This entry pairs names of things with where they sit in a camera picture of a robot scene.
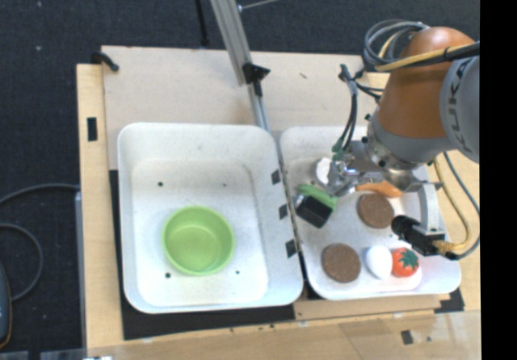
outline white ball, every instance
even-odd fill
[[[379,279],[387,279],[391,275],[393,259],[388,248],[374,245],[366,252],[366,266]]]

